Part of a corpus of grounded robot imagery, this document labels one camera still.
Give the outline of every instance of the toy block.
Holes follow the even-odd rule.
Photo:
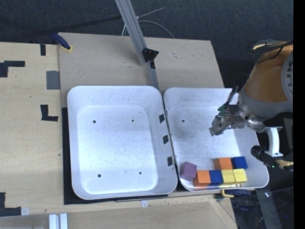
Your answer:
[[[208,170],[197,170],[196,177],[193,180],[195,187],[206,187],[211,183],[210,173]]]
[[[221,174],[223,176],[224,185],[235,184],[236,180],[234,177],[233,170],[221,170]]]
[[[233,174],[237,183],[247,181],[247,176],[244,169],[233,169]]]
[[[180,178],[191,181],[196,177],[197,165],[189,162],[184,162],[180,166]]]
[[[244,156],[231,158],[233,169],[247,169],[248,165]]]
[[[218,158],[214,161],[215,170],[232,170],[231,158]]]
[[[223,175],[221,174],[220,170],[210,170],[209,173],[212,186],[217,186],[224,182]]]

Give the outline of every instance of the wire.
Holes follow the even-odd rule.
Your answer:
[[[162,26],[162,25],[160,25],[160,24],[158,24],[156,22],[153,22],[153,21],[139,21],[139,24],[140,23],[149,23],[149,24],[156,25],[156,26],[162,28],[164,31],[166,31],[172,38],[175,38],[173,36],[173,34],[171,34],[171,32],[168,29],[166,29],[164,26]],[[126,26],[124,26],[124,29],[123,29],[123,32],[122,32],[122,36],[126,36],[126,33],[127,33],[127,29],[126,29]]]
[[[163,9],[164,9],[164,7],[163,7],[163,8],[159,8],[159,9],[154,10],[154,11],[151,11],[151,12],[149,12],[149,13],[142,14],[142,15],[140,15],[138,18],[141,18],[141,17],[143,17],[143,16],[149,15],[149,14],[151,14],[151,13],[155,13],[155,12],[160,11],[160,10],[163,10]]]
[[[262,40],[262,41],[257,41],[257,42],[249,43],[247,50],[248,50],[248,54],[250,56],[250,59],[254,63],[262,63],[264,61],[267,61],[267,60],[270,60],[270,59],[274,59],[274,58],[276,58],[281,53],[281,51],[282,51],[282,49],[284,47],[292,45],[294,43],[294,41],[291,40],[291,41],[288,41],[288,42],[286,42],[284,44],[280,44],[280,45],[277,45],[277,46],[272,46],[273,44],[275,44],[277,42],[279,42],[279,41],[266,39],[266,40]],[[265,53],[265,52],[269,52],[269,51],[272,51],[272,50],[275,50],[275,49],[280,49],[280,50],[275,54],[275,56],[273,56],[271,58],[264,59],[264,60],[261,60],[261,61],[255,61],[252,58],[253,54]]]

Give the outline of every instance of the wooden table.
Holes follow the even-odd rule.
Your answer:
[[[69,36],[81,38],[84,35]],[[61,122],[61,107],[65,106],[64,94],[61,94],[61,91],[65,92],[63,87],[67,90],[76,84],[83,84],[82,79],[86,77],[87,80],[92,80],[92,84],[96,84],[95,79],[101,78],[104,79],[104,84],[148,84],[147,69],[137,62],[129,37],[88,36],[94,37],[96,43],[99,42],[98,39],[103,41],[104,52],[98,51],[98,56],[102,58],[98,64],[107,74],[90,77],[90,74],[87,75],[89,71],[81,71],[79,65],[73,65],[69,70],[71,74],[79,77],[78,82],[69,81],[69,72],[65,72],[67,68],[62,66],[64,57],[69,55],[57,45],[46,45],[46,55],[42,56],[39,44],[0,43],[0,63],[26,63],[25,67],[9,67],[8,77],[0,78],[0,192],[6,192],[6,208],[29,208],[30,215],[36,217],[43,214],[68,213],[71,228],[84,228],[84,223],[88,220],[92,225],[98,225],[101,221],[106,225],[112,220],[108,215],[115,217],[116,223],[112,228],[122,226],[122,221],[125,221],[127,228],[128,223],[132,228],[151,223],[151,227],[147,227],[153,228],[153,225],[158,225],[159,217],[163,218],[163,225],[176,225],[182,220],[184,225],[193,223],[194,220],[200,224],[205,220],[210,222],[209,225],[214,223],[219,226],[214,228],[236,228],[230,200],[225,198],[222,204],[219,204],[210,192],[205,194],[175,191],[167,198],[148,200],[146,208],[141,207],[139,200],[64,205]],[[174,86],[224,87],[210,41],[161,38],[145,40],[151,49],[160,51],[155,64],[162,93]],[[74,52],[78,51],[77,48],[78,45],[74,44]],[[87,55],[87,62],[90,64],[90,55]],[[47,89],[46,72],[59,69],[63,72],[61,91]],[[49,106],[50,116],[59,117],[57,122],[41,120],[41,104]],[[185,219],[181,219],[181,213],[186,214]],[[138,217],[139,214],[143,216],[142,220]],[[28,217],[28,220],[35,220],[36,217]],[[12,219],[2,218],[0,225],[9,220]]]

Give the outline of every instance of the yellow clamp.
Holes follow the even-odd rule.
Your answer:
[[[226,193],[224,192],[224,190],[221,190],[221,195],[222,195],[223,197],[225,197],[225,198],[234,198],[234,195],[226,194]]]
[[[66,51],[66,52],[71,52],[72,49],[73,49],[73,47],[72,47],[71,45],[69,45],[69,46],[70,46],[70,49],[69,49],[69,50],[66,49],[66,48],[64,48],[63,46],[60,46],[60,48],[63,49],[64,51]]]

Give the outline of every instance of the black clamp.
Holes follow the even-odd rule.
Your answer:
[[[155,69],[155,65],[154,65],[154,59],[155,57],[158,55],[159,51],[156,51],[156,50],[152,50],[152,49],[148,49],[148,48],[144,48],[142,50],[142,54],[143,54],[143,57],[145,59],[145,62],[148,62],[150,63],[150,66],[152,69]]]

